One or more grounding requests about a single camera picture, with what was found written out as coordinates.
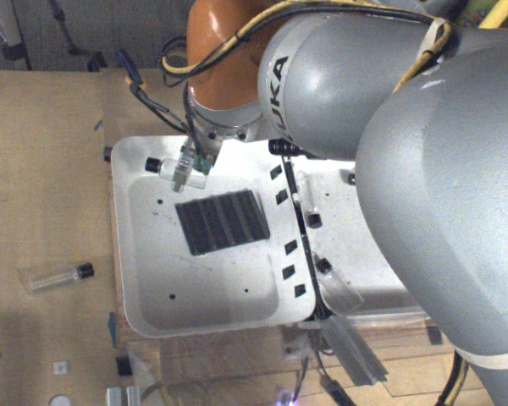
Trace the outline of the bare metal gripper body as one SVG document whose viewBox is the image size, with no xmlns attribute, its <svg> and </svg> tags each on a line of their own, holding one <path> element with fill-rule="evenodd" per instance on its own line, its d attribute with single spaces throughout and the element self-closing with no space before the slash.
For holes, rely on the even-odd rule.
<svg viewBox="0 0 508 406">
<path fill-rule="evenodd" d="M 225 127 L 203 118 L 194 118 L 189 125 L 194 150 L 205 159 L 216 159 L 226 140 L 249 142 L 255 139 L 257 133 L 257 121 L 239 127 Z"/>
</svg>

